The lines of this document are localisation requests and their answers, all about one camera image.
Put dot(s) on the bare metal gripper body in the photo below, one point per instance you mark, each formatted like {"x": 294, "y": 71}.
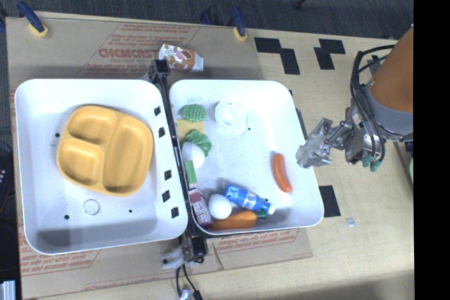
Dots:
{"x": 360, "y": 140}

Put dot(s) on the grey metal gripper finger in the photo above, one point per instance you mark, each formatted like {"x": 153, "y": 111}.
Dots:
{"x": 313, "y": 156}
{"x": 321, "y": 135}

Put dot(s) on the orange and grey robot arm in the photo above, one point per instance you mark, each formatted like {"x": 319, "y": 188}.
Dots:
{"x": 393, "y": 81}

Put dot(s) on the orange sausage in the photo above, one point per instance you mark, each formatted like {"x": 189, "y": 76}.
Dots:
{"x": 281, "y": 174}

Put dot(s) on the white plastic tray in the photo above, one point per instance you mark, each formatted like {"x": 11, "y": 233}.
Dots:
{"x": 42, "y": 165}
{"x": 253, "y": 151}

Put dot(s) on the small white square piece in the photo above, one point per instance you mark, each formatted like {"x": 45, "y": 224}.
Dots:
{"x": 350, "y": 222}

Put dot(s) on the blue bottle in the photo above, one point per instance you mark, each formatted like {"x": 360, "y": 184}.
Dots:
{"x": 246, "y": 198}

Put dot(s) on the orange carrot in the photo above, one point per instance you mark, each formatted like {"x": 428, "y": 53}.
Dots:
{"x": 235, "y": 220}

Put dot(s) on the green lettuce leaf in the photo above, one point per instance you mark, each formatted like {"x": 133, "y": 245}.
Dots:
{"x": 201, "y": 140}

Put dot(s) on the green stick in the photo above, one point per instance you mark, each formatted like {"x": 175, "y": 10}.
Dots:
{"x": 190, "y": 173}

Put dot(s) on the green peas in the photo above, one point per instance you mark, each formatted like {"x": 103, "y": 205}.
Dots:
{"x": 194, "y": 112}

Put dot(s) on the yellow cheese slice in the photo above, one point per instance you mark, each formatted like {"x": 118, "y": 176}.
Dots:
{"x": 182, "y": 131}

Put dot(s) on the thin black rod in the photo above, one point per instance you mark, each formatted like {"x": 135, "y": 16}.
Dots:
{"x": 174, "y": 137}

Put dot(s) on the orange and white carton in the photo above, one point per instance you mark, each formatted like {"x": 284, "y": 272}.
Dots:
{"x": 181, "y": 58}

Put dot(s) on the orange divided plate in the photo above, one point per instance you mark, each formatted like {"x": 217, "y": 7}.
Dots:
{"x": 105, "y": 151}

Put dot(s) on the clear round lid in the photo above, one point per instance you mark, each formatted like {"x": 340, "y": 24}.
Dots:
{"x": 91, "y": 207}

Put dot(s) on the brown cardboard board red print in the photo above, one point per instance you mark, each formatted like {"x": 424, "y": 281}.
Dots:
{"x": 63, "y": 45}

